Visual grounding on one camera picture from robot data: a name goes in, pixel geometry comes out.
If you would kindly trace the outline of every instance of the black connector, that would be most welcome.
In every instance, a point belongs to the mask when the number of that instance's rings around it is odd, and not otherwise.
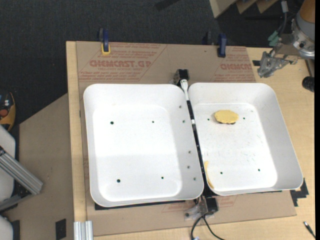
[[[180,84],[180,80],[182,79],[185,79],[185,80],[189,80],[189,72],[188,72],[188,69],[178,69],[175,74],[174,74],[174,77],[173,77],[173,83],[180,87],[181,84]]]
[[[207,215],[212,215],[219,211],[217,200],[214,197],[206,197]]]

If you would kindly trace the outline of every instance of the metal bracket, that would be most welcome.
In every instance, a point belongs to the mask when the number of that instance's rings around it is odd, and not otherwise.
[[[73,223],[74,240],[94,240],[93,223],[91,220]]]
[[[268,78],[274,75],[276,70],[282,69],[287,64],[295,64],[298,57],[294,55],[284,55],[283,57],[274,57],[270,53],[264,51],[258,68],[258,75],[261,78]]]
[[[194,221],[204,215],[206,218],[219,211],[217,200],[214,197],[206,197],[194,207],[184,211],[185,221]]]

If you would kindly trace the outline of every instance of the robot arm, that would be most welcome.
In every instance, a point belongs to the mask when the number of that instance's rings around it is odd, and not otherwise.
[[[283,2],[285,1],[281,2],[282,8],[286,13],[286,3],[284,6]],[[292,32],[279,35],[276,32],[277,41],[273,49],[269,53],[262,54],[258,69],[261,78],[271,77],[276,70],[282,69],[287,64],[295,64],[298,59],[315,59],[315,21],[316,0],[304,0],[299,12],[292,20]]]

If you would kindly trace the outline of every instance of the plywood board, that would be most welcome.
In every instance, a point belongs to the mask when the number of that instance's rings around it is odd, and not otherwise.
[[[74,193],[74,215],[77,221],[81,221],[82,218],[87,218],[86,210],[86,197],[82,189],[85,188],[83,173],[83,156],[79,151],[82,146],[81,131],[78,127],[81,126],[79,117],[79,86],[78,86],[78,65],[77,65],[77,45],[76,41],[66,42],[66,53],[68,61],[68,85],[70,98],[70,124],[73,134],[72,146],[71,146],[71,156],[72,156],[72,177],[73,177],[73,193]],[[179,49],[183,52],[183,45],[179,45]],[[269,51],[269,48],[247,48],[250,60],[260,60],[262,53],[264,51]],[[213,49],[210,56],[216,54],[215,49]],[[214,232],[224,238],[224,239],[307,239],[311,237],[310,233],[306,230],[303,221],[307,221],[313,230],[315,230],[315,163],[314,163],[314,93],[303,89],[301,81],[305,76],[309,75],[306,63],[303,60],[299,60],[297,64],[290,65],[288,68],[278,70],[275,76],[269,78],[260,78],[257,73],[257,67],[253,66],[251,61],[251,66],[253,69],[253,74],[257,82],[265,83],[271,86],[278,97],[281,110],[283,112],[283,117],[288,127],[289,134],[292,138],[293,146],[296,150],[303,175],[306,180],[306,184],[309,190],[309,195],[307,198],[302,198],[298,200],[299,207],[296,207],[296,216],[289,217],[279,217],[273,219],[258,219],[258,220],[247,220],[246,222],[233,222],[233,223],[218,223],[212,228]],[[300,115],[308,115],[304,119],[297,121]],[[264,200],[261,204],[262,207],[268,203],[268,200]],[[223,205],[232,204],[232,200],[226,200]],[[176,207],[169,207],[168,210],[184,210],[183,206],[177,205]],[[250,213],[252,210],[242,209],[240,213]],[[117,216],[117,209],[110,214],[111,217]],[[157,214],[149,214],[147,219],[150,217],[157,216]],[[116,227],[121,230],[122,227],[126,227],[127,220],[122,220],[122,218],[117,218],[118,223],[114,225],[105,224],[105,229],[110,230],[109,227]],[[208,231],[205,225],[197,226],[195,228],[194,234],[204,239],[210,239],[212,237],[211,233]],[[141,240],[141,239],[189,239],[190,237],[190,227],[177,227],[171,229],[162,230],[147,230],[132,233],[120,233],[120,234],[110,234],[95,236],[94,239],[99,240]]]
[[[76,42],[86,213],[87,219],[93,221],[94,235],[189,227],[193,222],[184,220],[184,211],[195,205],[193,200],[95,209],[89,186],[83,92],[94,83],[167,84],[177,69],[188,69],[190,84],[254,83],[247,49],[227,46],[226,58],[220,58],[215,45],[111,43],[110,47],[111,55],[103,56],[100,43]],[[208,220],[210,224],[290,217],[296,214],[289,191],[219,196],[217,200],[220,211]]]

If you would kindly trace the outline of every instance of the black floor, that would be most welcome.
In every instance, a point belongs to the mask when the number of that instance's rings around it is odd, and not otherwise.
[[[214,18],[209,0],[155,6],[163,1],[0,0],[0,89],[14,95],[16,124],[67,93],[66,41],[96,41],[99,28],[111,42],[200,45],[211,31],[214,43],[225,33],[229,45],[268,47],[281,23],[279,2],[263,14],[234,4]],[[287,2],[297,12],[303,0]]]

